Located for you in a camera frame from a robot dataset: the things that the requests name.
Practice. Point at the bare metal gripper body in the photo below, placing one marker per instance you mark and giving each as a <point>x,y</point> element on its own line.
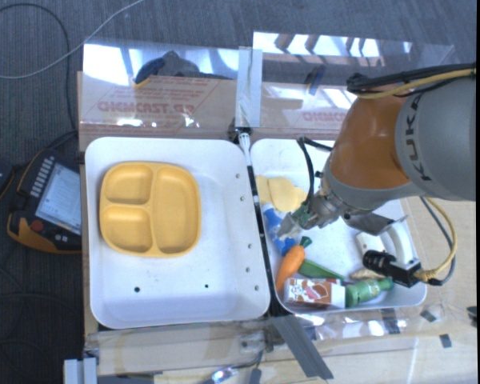
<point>325,210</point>

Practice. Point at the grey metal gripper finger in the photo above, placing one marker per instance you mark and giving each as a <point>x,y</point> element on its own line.
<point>300,223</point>
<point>286,225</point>

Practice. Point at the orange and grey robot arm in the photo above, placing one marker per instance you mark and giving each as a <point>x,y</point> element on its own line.
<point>384,146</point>

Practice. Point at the blue and white bottle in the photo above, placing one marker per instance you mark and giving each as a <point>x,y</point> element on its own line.
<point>272,218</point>

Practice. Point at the pale yellow toy bread slice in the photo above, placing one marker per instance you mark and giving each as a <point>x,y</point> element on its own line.
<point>286,194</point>

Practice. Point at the orange toy carrot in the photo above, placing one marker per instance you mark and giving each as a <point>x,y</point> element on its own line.
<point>291,262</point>

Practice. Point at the white plastic tray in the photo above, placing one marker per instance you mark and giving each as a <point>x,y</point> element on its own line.
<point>336,250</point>
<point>224,278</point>

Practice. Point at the small pale yellow toy slice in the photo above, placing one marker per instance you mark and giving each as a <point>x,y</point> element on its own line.
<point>261,186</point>

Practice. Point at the green toy pea pod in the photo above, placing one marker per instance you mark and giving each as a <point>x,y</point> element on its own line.
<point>318,270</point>

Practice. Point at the brown and white carton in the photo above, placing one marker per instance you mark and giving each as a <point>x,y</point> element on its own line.
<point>312,292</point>

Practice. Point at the beige toy biscuit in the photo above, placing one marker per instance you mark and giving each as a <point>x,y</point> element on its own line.
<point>366,274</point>

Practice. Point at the green bottle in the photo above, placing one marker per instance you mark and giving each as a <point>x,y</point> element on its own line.
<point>366,291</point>

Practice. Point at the yellow divided plate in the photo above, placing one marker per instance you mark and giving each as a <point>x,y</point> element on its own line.
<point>176,210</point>

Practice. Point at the brown cardboard board red print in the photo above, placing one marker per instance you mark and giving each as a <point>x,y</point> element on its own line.
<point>160,106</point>

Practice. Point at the black cylinder on white bracket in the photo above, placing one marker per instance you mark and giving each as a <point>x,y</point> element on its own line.
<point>400,270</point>

